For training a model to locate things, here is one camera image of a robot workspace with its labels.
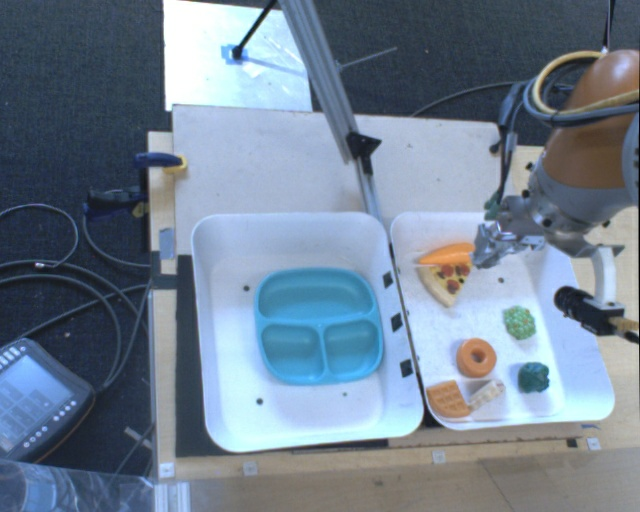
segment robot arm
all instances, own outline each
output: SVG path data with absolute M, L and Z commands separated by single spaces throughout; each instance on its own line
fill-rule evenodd
M 521 196 L 502 199 L 493 224 L 478 227 L 472 260 L 478 268 L 489 268 L 507 254 L 540 250 L 546 243 L 572 258 L 591 258 L 595 297 L 563 288 L 556 294 L 556 306 L 595 334 L 619 334 L 637 342 L 637 335 L 630 333 L 638 329 L 637 322 L 623 322 L 624 307 L 615 302 L 613 257 L 623 246 L 594 246 L 584 237 L 622 209 L 638 206 L 640 53 L 596 55 L 591 54 L 597 60 L 563 110 L 544 113 L 555 128 L 531 171 L 528 188 Z M 525 105 L 537 82 L 527 86 Z M 613 108 L 620 98 L 623 103 Z M 563 118 L 566 121 L 554 123 Z

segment black mounting tab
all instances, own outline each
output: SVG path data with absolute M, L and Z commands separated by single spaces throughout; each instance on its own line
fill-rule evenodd
M 351 156 L 362 160 L 364 173 L 369 176 L 373 175 L 371 155 L 382 144 L 382 141 L 357 132 L 350 132 L 347 135 L 347 144 L 349 145 Z

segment blue divided plate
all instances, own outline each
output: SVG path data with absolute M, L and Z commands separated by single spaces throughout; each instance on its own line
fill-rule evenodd
M 254 309 L 262 359 L 289 384 L 362 379 L 382 360 L 378 304 L 369 283 L 355 272 L 274 272 L 260 283 Z

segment toy donut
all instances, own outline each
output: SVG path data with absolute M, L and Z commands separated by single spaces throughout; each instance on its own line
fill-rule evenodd
M 458 369 L 467 377 L 484 377 L 496 365 L 496 351 L 480 338 L 462 342 L 456 354 Z

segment control screen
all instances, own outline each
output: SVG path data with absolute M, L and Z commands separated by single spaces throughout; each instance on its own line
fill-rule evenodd
M 0 374 L 0 449 L 9 452 L 72 396 L 28 355 Z

